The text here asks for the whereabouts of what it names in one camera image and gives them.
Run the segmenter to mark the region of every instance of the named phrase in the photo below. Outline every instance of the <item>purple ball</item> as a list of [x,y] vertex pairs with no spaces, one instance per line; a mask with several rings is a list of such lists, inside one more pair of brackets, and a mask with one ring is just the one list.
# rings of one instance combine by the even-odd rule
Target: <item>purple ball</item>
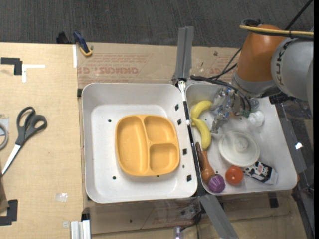
[[208,180],[207,186],[210,191],[214,193],[220,193],[225,189],[226,184],[223,176],[216,174]]

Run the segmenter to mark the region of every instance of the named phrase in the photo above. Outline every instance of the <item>white tray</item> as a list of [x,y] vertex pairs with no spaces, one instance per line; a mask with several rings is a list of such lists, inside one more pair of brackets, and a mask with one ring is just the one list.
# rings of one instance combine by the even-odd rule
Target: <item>white tray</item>
[[[219,90],[218,85],[213,84],[191,84],[186,88],[186,99],[189,112],[192,107],[201,100],[214,100],[215,93]],[[243,116],[229,115],[225,124],[219,128],[218,134],[213,134],[211,145],[207,150],[208,161],[215,172],[218,172],[225,178],[225,172],[230,164],[226,162],[218,150],[218,141],[224,133],[230,130],[246,132],[254,137],[260,147],[259,161],[274,168],[278,173],[278,181],[276,185],[265,184],[256,179],[244,176],[242,182],[237,185],[226,183],[226,188],[221,193],[213,193],[208,187],[204,185],[207,192],[214,195],[230,195],[242,194],[251,192],[265,192],[265,191],[280,191],[290,190],[297,184],[297,173],[292,162],[284,133],[277,115],[274,105],[269,102],[268,98],[259,99],[260,110],[264,116],[265,121],[261,127],[252,129],[248,121]],[[214,117],[217,111],[204,111],[199,119],[206,122],[209,129],[211,129]],[[200,133],[192,127],[192,134],[195,142],[200,143]]]
[[[83,89],[82,106],[86,192],[93,201],[187,198],[196,192],[196,171],[178,88],[170,84],[92,83]],[[159,177],[142,177],[129,175],[120,168],[115,128],[119,119],[132,114],[165,116],[174,124],[180,149],[176,170]]]

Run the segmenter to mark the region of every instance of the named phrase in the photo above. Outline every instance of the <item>black scissors handle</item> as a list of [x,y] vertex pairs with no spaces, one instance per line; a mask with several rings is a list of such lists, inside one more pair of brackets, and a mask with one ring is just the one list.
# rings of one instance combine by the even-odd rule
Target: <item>black scissors handle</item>
[[[31,113],[26,117],[24,125],[20,126],[21,117],[23,114],[31,110]],[[43,122],[39,127],[35,127],[38,122]],[[46,118],[42,115],[35,115],[35,109],[31,106],[24,108],[18,115],[16,119],[16,126],[18,129],[18,138],[16,144],[23,146],[24,143],[35,133],[45,129],[48,126]]]

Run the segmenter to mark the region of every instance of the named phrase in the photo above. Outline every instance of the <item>gray carpet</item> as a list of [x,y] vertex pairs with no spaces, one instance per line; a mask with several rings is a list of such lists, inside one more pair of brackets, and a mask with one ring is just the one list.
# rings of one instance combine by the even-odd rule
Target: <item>gray carpet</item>
[[[56,43],[64,31],[81,32],[87,42],[177,45],[178,28],[194,26],[194,46],[242,46],[245,18],[261,19],[284,29],[308,0],[0,0],[0,42]],[[291,30],[314,25],[312,3]],[[278,109],[283,117],[291,110]],[[306,135],[303,119],[292,120],[299,136]],[[312,166],[313,151],[305,144],[303,156]],[[308,238],[314,237],[298,201]]]

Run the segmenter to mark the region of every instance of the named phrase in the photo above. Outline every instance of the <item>wooden handle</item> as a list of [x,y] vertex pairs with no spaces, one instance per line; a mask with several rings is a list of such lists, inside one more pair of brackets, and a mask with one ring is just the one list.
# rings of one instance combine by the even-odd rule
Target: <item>wooden handle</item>
[[195,144],[195,147],[198,155],[201,178],[207,183],[208,179],[215,175],[215,171],[208,162],[207,151],[202,151],[198,142]]

